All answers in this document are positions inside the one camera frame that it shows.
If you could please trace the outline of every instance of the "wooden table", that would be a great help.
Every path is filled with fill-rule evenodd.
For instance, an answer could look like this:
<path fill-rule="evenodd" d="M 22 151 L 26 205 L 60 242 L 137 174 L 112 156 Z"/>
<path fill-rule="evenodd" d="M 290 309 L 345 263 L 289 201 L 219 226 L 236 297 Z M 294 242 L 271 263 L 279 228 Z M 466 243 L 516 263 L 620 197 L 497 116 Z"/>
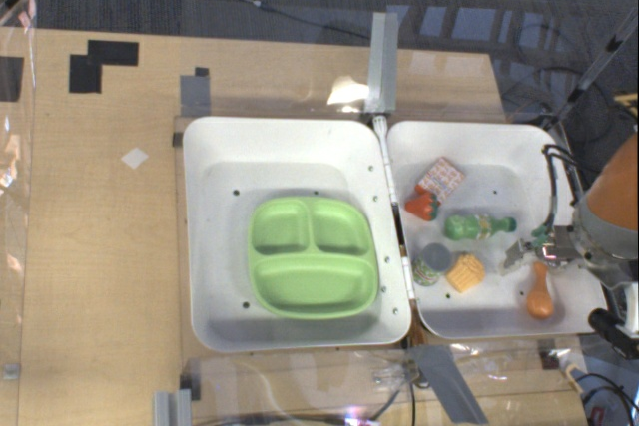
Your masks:
<path fill-rule="evenodd" d="M 104 66 L 102 94 L 70 94 L 69 56 L 86 54 L 89 39 L 139 42 L 139 65 Z M 176 390 L 184 363 L 172 146 L 180 76 L 209 68 L 214 112 L 333 116 L 335 79 L 365 82 L 368 49 L 39 30 L 36 60 L 19 424 L 148 425 L 153 393 Z M 397 104 L 408 118 L 504 121 L 484 55 L 399 51 Z M 121 159 L 136 148 L 148 158 L 132 169 Z M 334 353 L 325 367 L 342 357 Z M 563 384 L 541 392 L 548 382 L 530 371 L 548 376 L 524 369 L 512 371 L 529 384 L 503 399 L 532 413 L 552 395 L 570 424 L 584 424 L 576 394 Z M 419 392 L 420 417 L 447 424 Z M 408 411 L 393 407 L 388 424 Z"/>

